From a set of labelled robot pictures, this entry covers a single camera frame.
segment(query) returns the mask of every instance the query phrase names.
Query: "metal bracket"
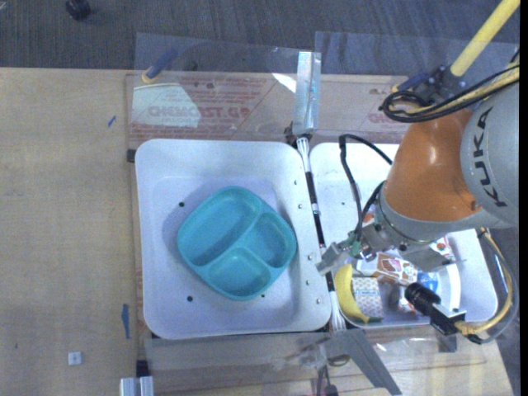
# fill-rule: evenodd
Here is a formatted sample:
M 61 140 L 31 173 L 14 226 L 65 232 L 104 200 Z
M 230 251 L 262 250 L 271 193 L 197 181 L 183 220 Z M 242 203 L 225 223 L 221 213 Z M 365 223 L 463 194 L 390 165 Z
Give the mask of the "metal bracket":
M 121 379 L 119 391 L 120 396 L 154 396 L 154 379 L 152 376 Z
M 311 134 L 318 128 L 321 90 L 321 54 L 300 51 L 295 88 L 293 135 Z
M 129 163 L 135 163 L 135 149 L 126 150 L 126 161 Z
M 376 388 L 386 388 L 390 394 L 402 394 L 378 354 L 359 328 L 347 330 L 324 343 L 327 358 L 348 355 L 360 368 L 361 372 Z
M 462 92 L 466 86 L 446 66 L 438 67 L 433 73 L 419 73 L 398 86 L 398 91 L 413 89 L 429 104 L 437 104 Z
M 403 252 L 398 250 L 399 255 L 411 262 L 416 268 L 430 272 L 441 269 L 450 264 L 450 261 L 431 247 L 413 248 L 412 251 Z

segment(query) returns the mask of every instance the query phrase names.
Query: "black object on floor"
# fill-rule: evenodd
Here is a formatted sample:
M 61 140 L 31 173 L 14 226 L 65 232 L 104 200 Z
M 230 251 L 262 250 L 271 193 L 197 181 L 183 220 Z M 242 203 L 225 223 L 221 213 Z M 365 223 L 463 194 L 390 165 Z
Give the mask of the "black object on floor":
M 146 360 L 138 360 L 135 363 L 135 376 L 148 377 L 150 375 L 149 363 Z
M 81 21 L 92 12 L 87 0 L 68 0 L 66 10 L 75 21 Z

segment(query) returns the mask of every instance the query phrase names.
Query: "teal divided plate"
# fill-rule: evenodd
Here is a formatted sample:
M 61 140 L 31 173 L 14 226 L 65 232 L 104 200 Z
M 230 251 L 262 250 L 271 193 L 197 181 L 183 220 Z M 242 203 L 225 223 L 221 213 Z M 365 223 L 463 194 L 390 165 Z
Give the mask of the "teal divided plate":
M 264 292 L 290 264 L 295 233 L 264 200 L 228 186 L 183 222 L 177 246 L 189 267 L 220 294 L 247 300 Z

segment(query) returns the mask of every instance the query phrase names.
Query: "plywood surface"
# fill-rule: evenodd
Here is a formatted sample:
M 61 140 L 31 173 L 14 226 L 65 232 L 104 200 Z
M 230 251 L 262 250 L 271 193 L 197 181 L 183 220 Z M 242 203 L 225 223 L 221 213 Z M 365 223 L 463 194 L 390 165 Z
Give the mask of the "plywood surface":
M 0 69 L 2 396 L 113 395 L 135 373 L 139 231 L 125 159 L 126 74 Z M 343 78 L 331 82 L 336 96 L 347 91 Z M 387 349 L 379 354 L 404 394 L 512 393 L 494 343 L 430 357 L 384 346 L 390 333 L 371 341 Z M 82 352 L 81 365 L 68 366 L 71 351 Z M 352 364 L 335 375 L 340 394 L 386 394 Z M 217 381 L 221 390 L 193 394 L 311 394 L 311 376 L 238 389 Z

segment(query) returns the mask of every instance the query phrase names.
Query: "yellow banana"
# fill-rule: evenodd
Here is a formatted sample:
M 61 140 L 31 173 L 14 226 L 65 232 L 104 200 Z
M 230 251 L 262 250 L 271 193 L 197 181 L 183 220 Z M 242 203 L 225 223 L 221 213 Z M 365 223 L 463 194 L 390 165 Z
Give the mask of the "yellow banana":
M 360 308 L 357 306 L 354 295 L 352 294 L 352 265 L 345 264 L 333 277 L 333 284 L 336 288 L 337 300 L 339 301 L 339 306 L 341 311 L 347 317 L 359 318 L 364 323 L 368 323 L 370 317 L 364 315 Z

